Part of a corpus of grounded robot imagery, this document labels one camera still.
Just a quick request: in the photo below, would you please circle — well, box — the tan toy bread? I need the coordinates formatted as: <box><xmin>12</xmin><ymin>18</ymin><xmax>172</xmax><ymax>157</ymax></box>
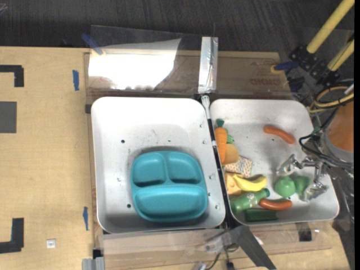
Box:
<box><xmin>223</xmin><ymin>143</ymin><xmax>240</xmax><ymax>165</ymax></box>

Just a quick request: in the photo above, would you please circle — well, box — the orange toy sausage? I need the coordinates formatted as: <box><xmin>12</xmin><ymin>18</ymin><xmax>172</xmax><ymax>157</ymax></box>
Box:
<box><xmin>263</xmin><ymin>124</ymin><xmax>296</xmax><ymax>145</ymax></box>
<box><xmin>258</xmin><ymin>198</ymin><xmax>294</xmax><ymax>212</ymax></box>

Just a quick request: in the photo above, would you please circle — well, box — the light green round toy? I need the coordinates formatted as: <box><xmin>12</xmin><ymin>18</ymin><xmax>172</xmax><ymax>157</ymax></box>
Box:
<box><xmin>273</xmin><ymin>175</ymin><xmax>297</xmax><ymax>199</ymax></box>

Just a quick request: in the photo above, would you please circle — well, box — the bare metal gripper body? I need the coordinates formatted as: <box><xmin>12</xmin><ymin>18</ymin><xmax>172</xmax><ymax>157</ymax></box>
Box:
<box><xmin>302</xmin><ymin>156</ymin><xmax>330</xmax><ymax>185</ymax></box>

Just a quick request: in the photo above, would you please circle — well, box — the blue divided plate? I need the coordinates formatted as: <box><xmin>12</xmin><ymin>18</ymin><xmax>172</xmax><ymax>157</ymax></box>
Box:
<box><xmin>129</xmin><ymin>150</ymin><xmax>209</xmax><ymax>224</ymax></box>

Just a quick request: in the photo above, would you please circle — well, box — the green pear-shaped toy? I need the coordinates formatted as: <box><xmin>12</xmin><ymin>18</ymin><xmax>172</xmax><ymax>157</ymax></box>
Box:
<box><xmin>294</xmin><ymin>175</ymin><xmax>313</xmax><ymax>197</ymax></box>

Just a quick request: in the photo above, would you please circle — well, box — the yellow banana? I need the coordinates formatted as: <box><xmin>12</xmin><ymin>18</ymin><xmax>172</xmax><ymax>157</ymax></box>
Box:
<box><xmin>232</xmin><ymin>174</ymin><xmax>268</xmax><ymax>192</ymax></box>

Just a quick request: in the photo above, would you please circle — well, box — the patterned biscuit packet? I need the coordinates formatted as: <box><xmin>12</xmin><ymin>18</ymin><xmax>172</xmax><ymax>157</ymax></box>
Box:
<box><xmin>224</xmin><ymin>156</ymin><xmax>254</xmax><ymax>178</ymax></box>

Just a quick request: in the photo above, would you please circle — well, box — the green plastic bottle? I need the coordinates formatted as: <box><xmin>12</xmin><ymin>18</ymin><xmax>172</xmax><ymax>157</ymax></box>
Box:
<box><xmin>229</xmin><ymin>187</ymin><xmax>271</xmax><ymax>215</ymax></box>

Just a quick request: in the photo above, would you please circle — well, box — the orange toy carrot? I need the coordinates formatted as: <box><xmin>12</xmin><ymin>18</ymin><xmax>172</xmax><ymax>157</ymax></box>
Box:
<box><xmin>214</xmin><ymin>119</ymin><xmax>229</xmax><ymax>164</ymax></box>

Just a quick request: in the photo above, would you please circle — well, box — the yellow toy cheese wedge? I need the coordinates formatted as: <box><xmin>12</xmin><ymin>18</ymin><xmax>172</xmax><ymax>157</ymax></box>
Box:
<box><xmin>224</xmin><ymin>173</ymin><xmax>243</xmax><ymax>196</ymax></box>

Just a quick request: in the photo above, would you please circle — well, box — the white plastic tray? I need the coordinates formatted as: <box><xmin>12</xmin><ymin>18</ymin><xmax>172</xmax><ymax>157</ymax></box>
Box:
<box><xmin>209</xmin><ymin>98</ymin><xmax>340</xmax><ymax>226</ymax></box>
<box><xmin>90</xmin><ymin>96</ymin><xmax>227</xmax><ymax>234</ymax></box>

